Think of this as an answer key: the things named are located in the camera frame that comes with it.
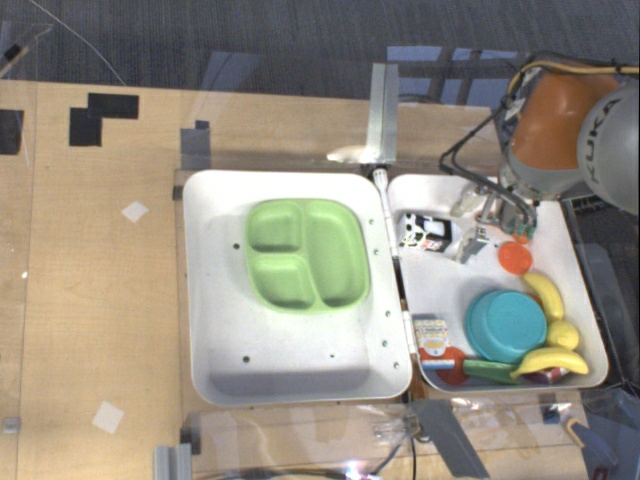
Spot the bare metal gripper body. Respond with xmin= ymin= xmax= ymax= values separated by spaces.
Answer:
xmin=478 ymin=183 xmax=539 ymax=236

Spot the orange round disc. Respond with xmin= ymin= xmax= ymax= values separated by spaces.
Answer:
xmin=497 ymin=241 xmax=534 ymax=276

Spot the white plastic tray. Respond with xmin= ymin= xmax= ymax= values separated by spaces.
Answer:
xmin=181 ymin=169 xmax=414 ymax=408
xmin=387 ymin=173 xmax=611 ymax=394

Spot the black and white carton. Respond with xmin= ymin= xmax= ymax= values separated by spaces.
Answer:
xmin=398 ymin=211 xmax=454 ymax=254

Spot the teal bowl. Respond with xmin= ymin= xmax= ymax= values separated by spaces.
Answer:
xmin=464 ymin=289 xmax=549 ymax=366

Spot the yellow banana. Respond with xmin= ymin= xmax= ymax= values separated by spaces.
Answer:
xmin=509 ymin=346 xmax=591 ymax=381
xmin=521 ymin=271 xmax=566 ymax=322

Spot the white and yellow carton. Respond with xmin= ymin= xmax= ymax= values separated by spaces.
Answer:
xmin=412 ymin=318 xmax=457 ymax=371

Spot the green wedge block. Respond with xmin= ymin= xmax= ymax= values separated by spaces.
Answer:
xmin=461 ymin=358 xmax=524 ymax=386

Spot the yellow lemon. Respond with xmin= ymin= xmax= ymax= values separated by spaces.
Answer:
xmin=545 ymin=320 xmax=581 ymax=352

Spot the red round disc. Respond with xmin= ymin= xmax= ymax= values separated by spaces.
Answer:
xmin=435 ymin=346 xmax=472 ymax=387

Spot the green divided plate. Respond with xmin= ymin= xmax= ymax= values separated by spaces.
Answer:
xmin=243 ymin=197 xmax=372 ymax=314

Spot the purple packet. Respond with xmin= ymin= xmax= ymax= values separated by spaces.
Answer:
xmin=524 ymin=366 xmax=572 ymax=386

